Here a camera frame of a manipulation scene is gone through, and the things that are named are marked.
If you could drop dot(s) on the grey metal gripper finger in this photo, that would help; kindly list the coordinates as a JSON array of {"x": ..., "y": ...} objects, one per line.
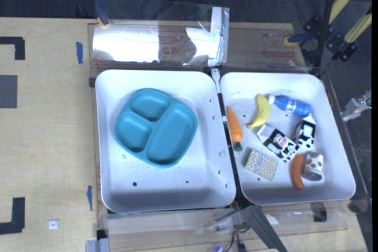
[{"x": 351, "y": 109}]

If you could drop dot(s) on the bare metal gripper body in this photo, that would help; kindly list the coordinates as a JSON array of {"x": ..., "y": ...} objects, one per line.
[{"x": 366, "y": 101}]

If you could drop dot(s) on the cow print carton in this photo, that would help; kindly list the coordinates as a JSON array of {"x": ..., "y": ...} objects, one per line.
[
  {"x": 306, "y": 134},
  {"x": 282, "y": 144}
]

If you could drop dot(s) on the blue plastic bottle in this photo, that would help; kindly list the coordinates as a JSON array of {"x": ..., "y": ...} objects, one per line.
[{"x": 292, "y": 106}]

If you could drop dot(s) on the small can with orange print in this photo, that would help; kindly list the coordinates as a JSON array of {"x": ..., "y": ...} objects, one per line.
[{"x": 313, "y": 166}]

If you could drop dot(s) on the white plastic tray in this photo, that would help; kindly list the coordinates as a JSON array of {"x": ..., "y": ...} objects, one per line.
[
  {"x": 177, "y": 186},
  {"x": 330, "y": 186}
]

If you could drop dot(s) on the orange sausage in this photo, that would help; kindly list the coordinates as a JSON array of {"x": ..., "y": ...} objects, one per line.
[{"x": 296, "y": 171}]

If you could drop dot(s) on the yellow banana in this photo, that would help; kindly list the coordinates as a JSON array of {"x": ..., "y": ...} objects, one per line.
[{"x": 262, "y": 112}]

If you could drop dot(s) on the patterned flat packet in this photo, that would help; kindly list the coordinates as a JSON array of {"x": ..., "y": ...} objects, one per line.
[{"x": 261, "y": 164}]

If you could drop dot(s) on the orange carrot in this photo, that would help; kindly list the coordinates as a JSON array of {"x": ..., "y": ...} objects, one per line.
[{"x": 234, "y": 127}]

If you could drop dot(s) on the blue divided plate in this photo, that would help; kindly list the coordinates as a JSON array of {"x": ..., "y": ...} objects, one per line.
[{"x": 171, "y": 132}]

